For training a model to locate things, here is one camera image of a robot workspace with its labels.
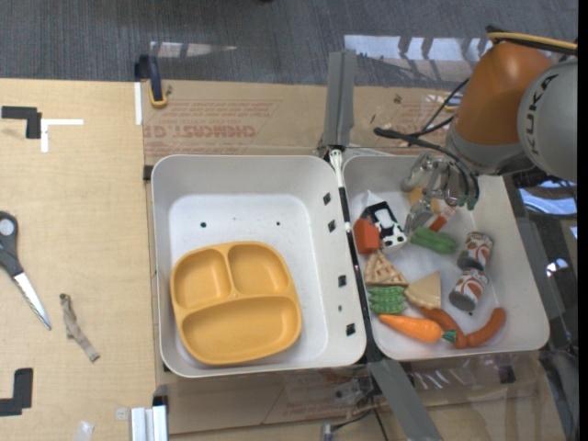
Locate grey fabric strip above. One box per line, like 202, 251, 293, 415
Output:
59, 292, 101, 364

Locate black and white milk carton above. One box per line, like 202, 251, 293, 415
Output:
357, 189, 409, 254

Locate orange divided plate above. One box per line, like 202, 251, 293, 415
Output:
169, 241, 303, 368

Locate brown cardboard board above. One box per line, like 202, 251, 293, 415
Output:
141, 79, 555, 435

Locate orange carrot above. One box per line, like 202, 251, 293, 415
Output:
378, 312, 458, 345

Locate beige pie slice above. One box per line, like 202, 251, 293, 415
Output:
403, 271, 444, 311

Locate grey handled scissors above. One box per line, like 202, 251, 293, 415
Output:
0, 210, 53, 332

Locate brown sausage links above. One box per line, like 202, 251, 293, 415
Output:
418, 306, 508, 350

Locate green pea pods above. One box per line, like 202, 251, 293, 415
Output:
367, 285, 409, 316
410, 225, 459, 255

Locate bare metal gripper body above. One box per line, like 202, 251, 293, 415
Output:
424, 153, 480, 210

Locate yellow round biscuit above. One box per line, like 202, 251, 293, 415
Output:
408, 187, 442, 215

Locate white plastic tray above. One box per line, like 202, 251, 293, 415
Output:
150, 153, 368, 379
342, 153, 551, 363

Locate lattice pie slice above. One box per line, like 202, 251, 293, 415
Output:
363, 249, 410, 288

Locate orange and white bottle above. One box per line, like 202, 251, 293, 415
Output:
426, 204, 458, 232

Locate orange and white can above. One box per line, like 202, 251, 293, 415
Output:
456, 231, 494, 272
447, 267, 490, 312

